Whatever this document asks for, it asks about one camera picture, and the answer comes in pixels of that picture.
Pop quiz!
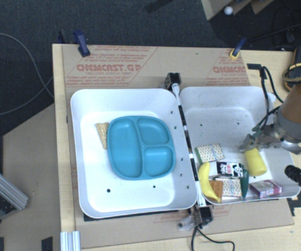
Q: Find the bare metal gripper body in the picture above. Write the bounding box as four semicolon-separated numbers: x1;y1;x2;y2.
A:
254;123;285;150

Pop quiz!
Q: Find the black and white cow carton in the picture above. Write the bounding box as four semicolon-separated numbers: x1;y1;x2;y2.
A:
215;161;245;178

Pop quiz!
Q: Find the white plastic tray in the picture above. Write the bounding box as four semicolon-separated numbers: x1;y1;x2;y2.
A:
179;85;301;206
70;88;199;219

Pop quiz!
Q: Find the green and white patterned packet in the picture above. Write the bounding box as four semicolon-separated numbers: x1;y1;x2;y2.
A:
194;143;226;164

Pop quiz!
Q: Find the pink carton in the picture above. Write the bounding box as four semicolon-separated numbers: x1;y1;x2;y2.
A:
249;179;283;199

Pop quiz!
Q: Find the orange and white patterned packet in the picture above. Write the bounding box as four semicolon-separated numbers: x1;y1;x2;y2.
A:
214;177;244;200

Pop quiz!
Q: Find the orange waffle biscuit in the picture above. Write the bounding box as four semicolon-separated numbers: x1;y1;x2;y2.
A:
208;179;225;199

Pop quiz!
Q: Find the yellow banana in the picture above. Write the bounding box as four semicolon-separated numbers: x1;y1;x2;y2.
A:
198;161;223;204

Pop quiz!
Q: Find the thin black and white rod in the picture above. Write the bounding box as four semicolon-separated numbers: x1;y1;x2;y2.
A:
171;83;206;207

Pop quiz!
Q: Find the blue divided plate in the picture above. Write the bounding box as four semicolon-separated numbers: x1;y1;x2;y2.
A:
106;116;177;181

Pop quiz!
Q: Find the brown cardboard board red print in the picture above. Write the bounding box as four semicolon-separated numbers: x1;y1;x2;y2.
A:
61;44;295;248

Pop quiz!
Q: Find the tan pizza slice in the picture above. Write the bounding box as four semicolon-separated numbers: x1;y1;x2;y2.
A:
95;122;110;151

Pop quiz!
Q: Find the black cylinder on white bracket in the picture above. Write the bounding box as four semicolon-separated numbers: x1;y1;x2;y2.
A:
281;139;301;191

